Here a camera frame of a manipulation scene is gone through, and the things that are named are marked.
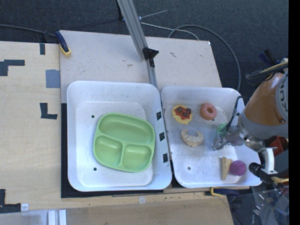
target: purple ball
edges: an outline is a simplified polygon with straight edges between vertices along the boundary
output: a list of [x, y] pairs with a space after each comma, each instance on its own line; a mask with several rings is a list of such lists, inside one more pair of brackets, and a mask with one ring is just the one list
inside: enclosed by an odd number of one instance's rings
[[247, 170], [246, 165], [239, 160], [236, 160], [233, 163], [231, 163], [229, 168], [229, 172], [237, 176], [244, 175], [246, 173], [246, 170]]

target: divided plate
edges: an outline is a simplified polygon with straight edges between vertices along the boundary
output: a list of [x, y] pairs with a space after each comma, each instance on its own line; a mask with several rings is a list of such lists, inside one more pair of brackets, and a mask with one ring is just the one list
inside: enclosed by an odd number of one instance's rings
[[148, 121], [111, 112], [97, 124], [93, 151], [102, 165], [136, 173], [150, 165], [154, 146], [155, 131]]

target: gray carpet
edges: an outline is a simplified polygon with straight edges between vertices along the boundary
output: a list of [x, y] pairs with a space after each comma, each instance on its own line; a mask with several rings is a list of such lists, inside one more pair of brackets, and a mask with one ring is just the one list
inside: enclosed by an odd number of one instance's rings
[[[267, 67], [258, 58], [260, 52], [270, 49], [277, 60], [288, 57], [289, 0], [134, 0], [134, 3], [142, 17], [167, 10], [143, 18], [144, 23], [172, 29], [195, 24], [221, 36], [240, 63], [243, 96], [250, 97], [255, 90], [246, 81], [245, 73]], [[0, 0], [0, 24], [49, 33], [78, 30], [129, 34], [125, 23], [118, 21], [115, 0]], [[146, 36], [170, 34], [169, 30], [146, 25], [143, 30]], [[205, 29], [186, 30], [211, 42], [223, 87], [237, 89], [238, 69], [224, 42]], [[175, 32], [172, 37], [195, 39], [182, 32]], [[41, 41], [38, 33], [6, 27], [0, 27], [0, 40]], [[55, 38], [48, 37], [47, 41], [55, 42]]]

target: black cable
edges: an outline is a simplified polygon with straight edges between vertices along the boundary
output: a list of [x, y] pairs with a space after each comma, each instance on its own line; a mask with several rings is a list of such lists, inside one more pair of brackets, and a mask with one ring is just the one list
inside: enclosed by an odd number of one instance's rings
[[19, 26], [7, 25], [7, 24], [0, 24], [0, 27], [22, 29], [22, 30], [31, 31], [31, 32], [37, 32], [37, 33], [40, 33], [40, 34], [47, 34], [51, 37], [56, 37], [55, 34], [48, 33], [48, 32], [43, 32], [43, 31], [40, 31], [40, 30], [31, 29], [31, 28], [25, 28], [25, 27], [19, 27]]
[[274, 69], [271, 69], [271, 70], [268, 70], [268, 71], [265, 71], [265, 72], [262, 70], [262, 71], [252, 72], [252, 73], [246, 73], [246, 79], [251, 80], [251, 79], [261, 77], [261, 76], [270, 75], [272, 73], [281, 71], [284, 68], [288, 68], [288, 64], [285, 64], [283, 66], [280, 66], [280, 67], [277, 67], [277, 68], [274, 68]]
[[238, 107], [238, 102], [239, 102], [239, 99], [240, 98], [243, 98], [243, 96], [238, 96], [235, 100], [235, 104], [234, 104], [234, 108], [233, 108], [233, 112], [232, 112], [232, 116], [231, 116], [231, 119], [230, 121], [226, 124], [226, 130], [228, 131], [228, 129], [230, 128], [232, 122], [233, 122], [233, 118], [234, 118], [234, 115], [235, 115], [235, 112], [236, 112], [236, 109]]
[[262, 80], [259, 80], [256, 83], [252, 83], [247, 79], [247, 83], [250, 84], [251, 86], [254, 86], [257, 88], [262, 82], [271, 80], [274, 77], [274, 75], [275, 75], [275, 73], [269, 74], [269, 75], [265, 76], [265, 78], [263, 78]]
[[232, 53], [234, 59], [235, 59], [235, 62], [236, 62], [236, 65], [237, 65], [237, 68], [238, 68], [238, 73], [239, 73], [239, 77], [238, 77], [238, 86], [237, 86], [237, 91], [240, 90], [240, 81], [241, 81], [241, 72], [240, 72], [240, 64], [239, 64], [239, 61], [237, 59], [237, 57], [235, 56], [233, 50], [231, 49], [231, 47], [226, 43], [226, 41], [221, 37], [219, 36], [217, 33], [215, 33], [214, 31], [210, 30], [210, 29], [207, 29], [205, 27], [202, 27], [202, 26], [199, 26], [199, 25], [194, 25], [194, 24], [187, 24], [187, 25], [182, 25], [182, 26], [179, 26], [177, 28], [175, 28], [168, 36], [168, 38], [170, 38], [174, 32], [176, 32], [178, 29], [181, 29], [181, 28], [185, 28], [185, 27], [194, 27], [194, 28], [200, 28], [200, 29], [203, 29], [203, 30], [206, 30], [210, 33], [212, 33], [213, 35], [215, 35], [217, 38], [219, 38], [226, 46], [227, 48], [230, 50], [230, 52]]

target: toy donut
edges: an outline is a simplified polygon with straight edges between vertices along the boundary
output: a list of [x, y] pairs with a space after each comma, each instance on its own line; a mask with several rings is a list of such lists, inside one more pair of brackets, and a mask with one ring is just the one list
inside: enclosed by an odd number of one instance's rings
[[217, 115], [217, 110], [213, 104], [204, 103], [200, 107], [200, 116], [205, 120], [213, 120]]

